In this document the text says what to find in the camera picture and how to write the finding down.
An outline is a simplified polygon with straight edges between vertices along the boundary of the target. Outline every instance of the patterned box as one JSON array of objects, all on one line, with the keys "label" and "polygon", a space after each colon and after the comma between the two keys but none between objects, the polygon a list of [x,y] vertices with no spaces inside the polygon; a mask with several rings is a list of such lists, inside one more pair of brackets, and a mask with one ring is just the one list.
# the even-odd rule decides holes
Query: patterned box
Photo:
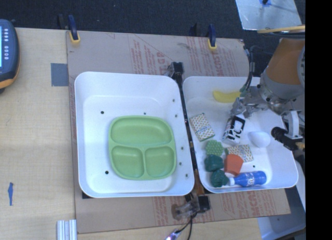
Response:
[{"label": "patterned box", "polygon": [[251,162],[254,160],[253,154],[251,153],[249,145],[238,145],[231,146],[225,149],[226,154],[235,154],[240,156],[245,163]]},{"label": "patterned box", "polygon": [[199,141],[203,141],[205,139],[211,138],[215,136],[211,125],[205,117],[204,113],[196,115],[189,119],[189,123],[192,126],[195,135],[199,139]]}]

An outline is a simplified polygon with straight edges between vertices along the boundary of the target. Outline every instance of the green toy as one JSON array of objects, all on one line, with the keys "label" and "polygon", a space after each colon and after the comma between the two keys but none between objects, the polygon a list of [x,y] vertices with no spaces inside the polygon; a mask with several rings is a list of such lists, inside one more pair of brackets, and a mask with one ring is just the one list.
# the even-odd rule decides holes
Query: green toy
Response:
[{"label": "green toy", "polygon": [[210,154],[205,158],[204,164],[206,171],[215,171],[224,167],[224,160],[220,156]]},{"label": "green toy", "polygon": [[217,140],[209,140],[208,143],[205,146],[206,154],[214,154],[217,156],[221,156],[224,152],[224,147],[221,142]]},{"label": "green toy", "polygon": [[211,184],[215,188],[221,188],[229,182],[229,178],[223,170],[216,170],[211,174]]}]

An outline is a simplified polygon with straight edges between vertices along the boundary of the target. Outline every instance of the divided plate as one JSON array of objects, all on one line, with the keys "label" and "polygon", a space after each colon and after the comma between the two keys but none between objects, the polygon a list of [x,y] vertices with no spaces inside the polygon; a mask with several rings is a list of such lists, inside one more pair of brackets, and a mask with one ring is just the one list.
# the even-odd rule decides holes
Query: divided plate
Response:
[{"label": "divided plate", "polygon": [[113,120],[108,134],[113,170],[133,180],[166,178],[176,166],[173,130],[163,119],[122,116]]}]

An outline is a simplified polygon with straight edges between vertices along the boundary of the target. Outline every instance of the blue tape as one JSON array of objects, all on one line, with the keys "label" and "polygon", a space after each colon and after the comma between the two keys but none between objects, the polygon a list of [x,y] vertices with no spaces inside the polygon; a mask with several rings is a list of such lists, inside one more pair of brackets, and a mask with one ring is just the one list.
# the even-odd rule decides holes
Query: blue tape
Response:
[{"label": "blue tape", "polygon": [[263,6],[266,6],[266,7],[269,7],[270,5],[272,5],[271,1],[268,0],[266,4],[263,4],[263,0],[259,0],[259,2],[263,5]]},{"label": "blue tape", "polygon": [[65,63],[51,63],[51,80],[54,87],[68,86],[68,68]]},{"label": "blue tape", "polygon": [[14,184],[12,182],[9,183],[9,188],[8,188],[8,195],[9,195],[9,205],[12,206],[12,194],[14,192],[14,189],[12,188]]}]

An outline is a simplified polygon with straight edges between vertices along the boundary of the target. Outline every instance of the dark floor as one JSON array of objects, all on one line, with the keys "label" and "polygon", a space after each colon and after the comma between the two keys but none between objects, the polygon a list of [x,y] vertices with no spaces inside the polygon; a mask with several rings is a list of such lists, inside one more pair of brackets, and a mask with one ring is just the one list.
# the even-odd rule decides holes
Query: dark floor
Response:
[{"label": "dark floor", "polygon": [[[306,0],[294,0],[302,24]],[[240,38],[273,53],[278,39],[242,29],[236,0],[2,0],[0,18],[20,28],[58,29],[58,14],[73,15],[78,30],[188,35],[196,22],[202,35],[213,24],[217,37]],[[270,56],[257,55],[258,71]]]}]

